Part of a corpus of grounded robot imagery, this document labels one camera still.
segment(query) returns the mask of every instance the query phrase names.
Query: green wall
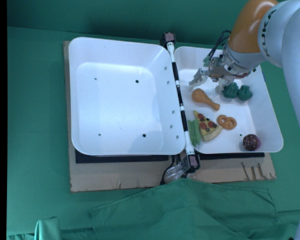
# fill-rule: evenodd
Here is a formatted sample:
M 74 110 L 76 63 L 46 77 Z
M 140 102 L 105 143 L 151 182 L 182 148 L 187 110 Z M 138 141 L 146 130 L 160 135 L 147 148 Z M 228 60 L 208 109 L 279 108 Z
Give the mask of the green wall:
M 7 0 L 7 25 L 41 30 L 214 44 L 248 0 Z

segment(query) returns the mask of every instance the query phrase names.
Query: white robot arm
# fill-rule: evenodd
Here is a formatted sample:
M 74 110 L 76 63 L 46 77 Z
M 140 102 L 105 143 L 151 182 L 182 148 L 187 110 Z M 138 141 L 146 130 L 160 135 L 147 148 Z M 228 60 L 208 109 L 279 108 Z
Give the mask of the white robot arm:
M 249 75 L 263 61 L 283 69 L 300 126 L 300 0 L 249 0 L 240 12 L 221 57 L 196 76 L 219 81 L 217 92 Z M 198 78 L 190 82 L 197 84 Z M 300 221 L 295 240 L 300 240 Z

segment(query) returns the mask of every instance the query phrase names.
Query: green background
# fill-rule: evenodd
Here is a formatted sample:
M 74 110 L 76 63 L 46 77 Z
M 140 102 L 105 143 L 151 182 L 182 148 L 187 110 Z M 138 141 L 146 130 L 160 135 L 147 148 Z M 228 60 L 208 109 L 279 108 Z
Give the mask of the green background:
M 142 191 L 70 193 L 63 41 L 157 44 L 174 32 L 177 46 L 208 47 L 247 1 L 7 0 L 7 236 L 32 233 L 52 216 L 64 230 L 90 228 L 91 208 Z M 284 139 L 271 154 L 277 179 L 228 185 L 268 188 L 289 220 L 300 213 L 300 130 L 282 70 L 261 67 Z

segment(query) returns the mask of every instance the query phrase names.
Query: toy pizza slice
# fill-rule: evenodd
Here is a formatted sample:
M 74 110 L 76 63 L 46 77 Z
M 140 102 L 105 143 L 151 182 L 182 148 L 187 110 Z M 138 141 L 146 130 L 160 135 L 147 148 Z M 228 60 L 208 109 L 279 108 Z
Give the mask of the toy pizza slice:
M 222 130 L 220 125 L 217 125 L 214 121 L 205 117 L 203 114 L 198 113 L 196 110 L 194 110 L 193 113 L 195 119 L 199 123 L 201 139 L 204 142 L 210 141 L 219 135 Z

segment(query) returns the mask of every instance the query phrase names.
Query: toy donut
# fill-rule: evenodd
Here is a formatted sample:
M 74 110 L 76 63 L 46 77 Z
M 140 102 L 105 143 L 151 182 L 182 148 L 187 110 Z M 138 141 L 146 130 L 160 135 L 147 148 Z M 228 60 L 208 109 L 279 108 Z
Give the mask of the toy donut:
M 237 121 L 233 117 L 228 117 L 224 114 L 218 116 L 217 122 L 222 126 L 222 128 L 227 130 L 231 130 L 237 126 Z

